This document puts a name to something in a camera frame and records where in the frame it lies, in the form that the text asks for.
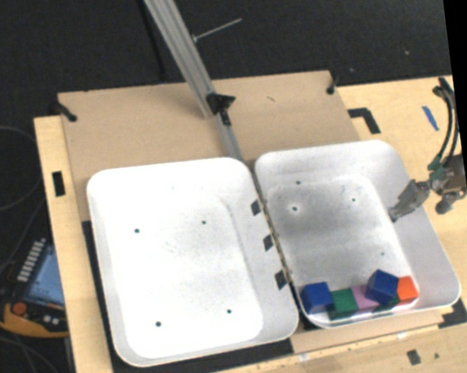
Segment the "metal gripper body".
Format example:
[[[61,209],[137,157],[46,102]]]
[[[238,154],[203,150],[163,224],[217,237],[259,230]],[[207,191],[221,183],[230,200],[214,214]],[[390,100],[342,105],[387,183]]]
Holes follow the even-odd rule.
[[[446,158],[441,162],[433,161],[428,167],[429,184],[438,195],[461,195],[467,193],[464,162],[461,154]]]

